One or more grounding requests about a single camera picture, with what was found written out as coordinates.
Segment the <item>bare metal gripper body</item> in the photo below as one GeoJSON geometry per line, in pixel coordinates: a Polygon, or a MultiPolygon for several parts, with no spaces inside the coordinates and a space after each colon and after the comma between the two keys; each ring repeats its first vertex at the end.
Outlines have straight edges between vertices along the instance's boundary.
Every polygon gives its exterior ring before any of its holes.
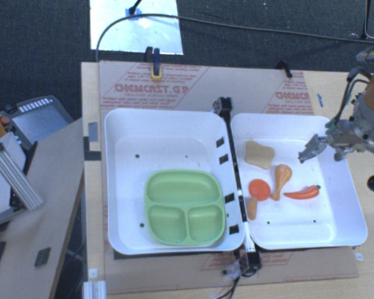
{"type": "Polygon", "coordinates": [[[350,148],[352,152],[374,154],[374,123],[360,119],[329,121],[325,125],[328,145],[335,148],[350,148]]]}

